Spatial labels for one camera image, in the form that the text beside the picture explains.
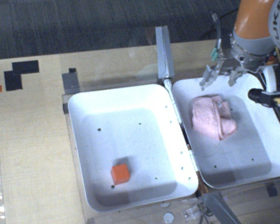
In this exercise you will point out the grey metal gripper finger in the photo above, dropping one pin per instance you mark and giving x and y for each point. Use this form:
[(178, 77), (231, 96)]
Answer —
[(234, 75), (208, 75)]

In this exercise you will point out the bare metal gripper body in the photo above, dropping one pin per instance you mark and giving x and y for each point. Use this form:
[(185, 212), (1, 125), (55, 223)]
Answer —
[(244, 63)]

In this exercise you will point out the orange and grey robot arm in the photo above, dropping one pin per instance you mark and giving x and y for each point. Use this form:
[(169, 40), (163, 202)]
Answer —
[(252, 11)]

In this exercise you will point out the pink folded cloth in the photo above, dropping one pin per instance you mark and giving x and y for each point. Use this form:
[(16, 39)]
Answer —
[(210, 119)]

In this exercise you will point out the white plastic tray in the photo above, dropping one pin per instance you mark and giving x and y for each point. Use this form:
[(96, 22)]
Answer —
[(255, 149), (128, 141)]

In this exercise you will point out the orange cube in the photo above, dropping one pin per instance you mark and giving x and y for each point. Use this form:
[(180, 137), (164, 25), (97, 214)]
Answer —
[(120, 174)]

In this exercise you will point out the white round disc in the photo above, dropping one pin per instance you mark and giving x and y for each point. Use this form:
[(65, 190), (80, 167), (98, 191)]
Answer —
[(168, 217)]

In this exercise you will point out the black cylinder on white bracket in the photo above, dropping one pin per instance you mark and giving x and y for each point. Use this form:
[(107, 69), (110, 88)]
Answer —
[(264, 97)]

